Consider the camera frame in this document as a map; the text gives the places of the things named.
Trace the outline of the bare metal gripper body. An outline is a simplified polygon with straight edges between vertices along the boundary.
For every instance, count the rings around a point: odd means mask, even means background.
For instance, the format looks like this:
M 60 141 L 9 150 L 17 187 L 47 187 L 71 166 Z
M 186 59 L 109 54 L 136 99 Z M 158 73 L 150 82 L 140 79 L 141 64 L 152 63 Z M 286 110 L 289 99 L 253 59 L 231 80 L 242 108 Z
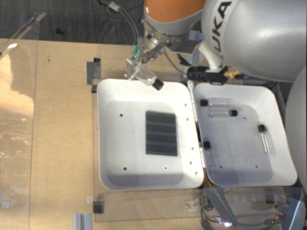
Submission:
M 142 38 L 138 38 L 138 47 L 141 51 L 140 62 L 146 64 L 155 60 L 159 55 L 165 52 L 167 47 L 171 47 L 172 42 L 164 35 L 146 32 Z

